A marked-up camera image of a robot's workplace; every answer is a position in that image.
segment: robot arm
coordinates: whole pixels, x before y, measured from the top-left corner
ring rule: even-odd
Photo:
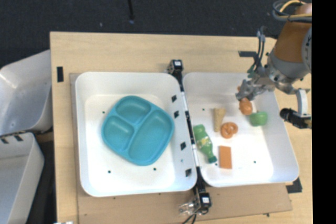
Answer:
[[[292,15],[285,13],[290,6],[297,6]],[[254,64],[248,70],[250,80],[242,82],[236,98],[253,100],[257,95],[275,88],[286,94],[295,94],[298,111],[283,109],[280,116],[298,128],[311,128],[311,116],[307,114],[306,105],[306,92],[309,89],[295,89],[293,83],[311,72],[312,4],[298,0],[277,1],[273,8],[274,18],[286,23],[273,50],[267,54],[267,64],[264,66],[261,65],[264,27],[258,31],[259,49]]]

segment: blue plate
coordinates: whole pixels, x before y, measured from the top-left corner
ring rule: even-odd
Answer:
[[[120,156],[137,165],[150,165],[168,146],[174,121],[153,103],[130,95],[115,104],[101,133],[106,145]]]

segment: table top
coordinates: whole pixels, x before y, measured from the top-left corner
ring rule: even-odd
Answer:
[[[265,52],[275,40],[266,39]],[[177,206],[192,197],[190,192],[94,198],[78,180],[78,152],[73,131],[70,75],[88,71],[162,72],[172,59],[181,59],[184,73],[246,72],[252,58],[239,51],[256,51],[256,37],[220,37],[149,34],[50,33],[52,99],[54,117],[57,220],[74,223],[181,223]],[[295,84],[311,88],[311,75]],[[296,109],[295,96],[276,90],[280,108]],[[308,93],[311,108],[311,91]],[[300,167],[301,193],[287,194],[284,184],[213,188],[213,206],[197,217],[202,223],[311,223],[312,145],[311,130],[285,123]]]

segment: orange rectangular block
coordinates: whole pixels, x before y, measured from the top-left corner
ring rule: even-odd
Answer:
[[[219,146],[219,166],[220,168],[232,169],[231,148],[229,146]]]

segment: toy bottle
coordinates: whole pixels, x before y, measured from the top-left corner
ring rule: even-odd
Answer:
[[[217,161],[216,156],[213,153],[213,145],[210,137],[205,132],[204,125],[200,124],[193,127],[196,144],[200,151],[202,151],[207,157],[209,163],[214,163]]]

